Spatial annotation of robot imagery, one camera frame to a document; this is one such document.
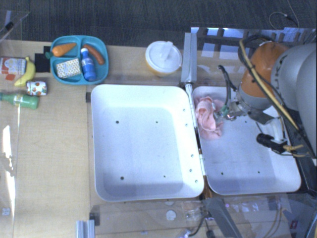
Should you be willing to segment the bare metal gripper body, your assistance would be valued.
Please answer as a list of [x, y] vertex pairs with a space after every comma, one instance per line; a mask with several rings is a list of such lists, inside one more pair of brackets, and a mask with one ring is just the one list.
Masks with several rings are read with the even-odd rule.
[[241, 116], [247, 116], [250, 108], [243, 101], [232, 101], [226, 105], [224, 118], [226, 120], [235, 120]]

